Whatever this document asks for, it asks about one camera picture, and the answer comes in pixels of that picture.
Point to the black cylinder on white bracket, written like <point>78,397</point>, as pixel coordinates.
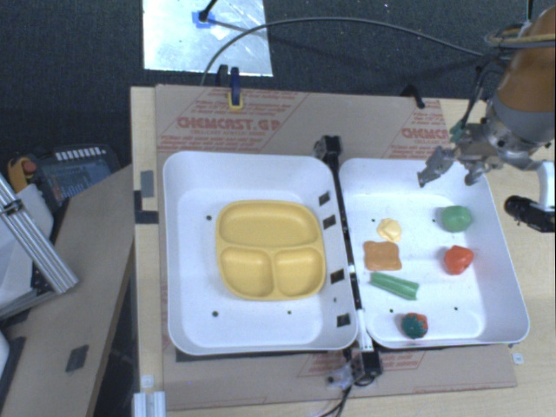
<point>532,211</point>

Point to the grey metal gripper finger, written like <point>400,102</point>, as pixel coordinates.
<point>434,165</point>
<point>474,173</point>

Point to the green toy celery stick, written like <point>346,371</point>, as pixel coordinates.
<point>394,286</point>

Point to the green toy pepper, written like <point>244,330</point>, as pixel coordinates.
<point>456,218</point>

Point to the orange toy biscuit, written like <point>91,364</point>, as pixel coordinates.
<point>382,255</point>

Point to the thin black and white rod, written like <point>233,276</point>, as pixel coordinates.
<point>346,241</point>

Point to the red and green toy strawberry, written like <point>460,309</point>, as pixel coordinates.
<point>414,325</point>

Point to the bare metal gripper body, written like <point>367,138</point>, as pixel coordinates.
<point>495,145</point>

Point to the yellow divided plate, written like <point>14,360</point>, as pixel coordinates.
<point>270,250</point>

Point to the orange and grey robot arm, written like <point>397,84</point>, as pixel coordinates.
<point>527,81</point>

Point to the red toy pepper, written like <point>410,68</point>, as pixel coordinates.
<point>458,260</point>

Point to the pale yellow toy pasta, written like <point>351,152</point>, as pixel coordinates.
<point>390,229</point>

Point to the brown cardboard board red print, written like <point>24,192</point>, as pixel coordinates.
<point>369,120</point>

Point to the white plastic tray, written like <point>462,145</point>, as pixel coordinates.
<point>195,276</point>
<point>491,298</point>

